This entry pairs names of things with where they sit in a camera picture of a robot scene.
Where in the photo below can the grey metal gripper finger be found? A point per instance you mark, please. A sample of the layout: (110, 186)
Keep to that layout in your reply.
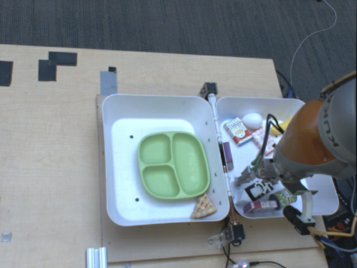
(242, 179)
(247, 171)

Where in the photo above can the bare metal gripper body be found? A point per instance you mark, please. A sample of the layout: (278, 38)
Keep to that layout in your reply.
(266, 170)

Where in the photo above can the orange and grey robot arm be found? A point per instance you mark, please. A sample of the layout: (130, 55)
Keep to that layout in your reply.
(306, 138)

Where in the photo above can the white plastic tray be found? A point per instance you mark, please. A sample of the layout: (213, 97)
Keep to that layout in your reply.
(122, 177)
(242, 158)

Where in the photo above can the black and white carton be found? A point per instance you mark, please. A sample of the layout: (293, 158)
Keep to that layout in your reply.
(258, 190)

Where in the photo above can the purple box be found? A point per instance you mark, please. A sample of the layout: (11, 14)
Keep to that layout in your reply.
(228, 155)

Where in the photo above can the red and white patterned carton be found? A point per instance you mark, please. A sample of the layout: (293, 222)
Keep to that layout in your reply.
(260, 139)

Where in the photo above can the pink and red carton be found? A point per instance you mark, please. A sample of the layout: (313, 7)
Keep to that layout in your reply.
(260, 206)

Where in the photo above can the green can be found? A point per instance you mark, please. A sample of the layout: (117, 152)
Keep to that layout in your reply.
(283, 198)

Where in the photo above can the red and white soup carton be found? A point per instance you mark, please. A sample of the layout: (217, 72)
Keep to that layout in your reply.
(238, 131)

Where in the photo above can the toy pizza slice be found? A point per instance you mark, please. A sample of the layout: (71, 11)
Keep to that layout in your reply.
(203, 208)

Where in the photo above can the yellow banana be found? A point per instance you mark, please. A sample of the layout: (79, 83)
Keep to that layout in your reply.
(284, 124)

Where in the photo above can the white egg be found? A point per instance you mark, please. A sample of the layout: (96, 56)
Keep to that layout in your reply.
(251, 120)

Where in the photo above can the green divided plate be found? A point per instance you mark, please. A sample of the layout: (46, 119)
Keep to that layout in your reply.
(189, 163)

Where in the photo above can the thin black and white rod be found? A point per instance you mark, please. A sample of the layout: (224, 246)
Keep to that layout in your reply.
(217, 121)

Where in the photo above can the black cylinder on white bracket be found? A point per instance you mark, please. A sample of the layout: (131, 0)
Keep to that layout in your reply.
(298, 219)

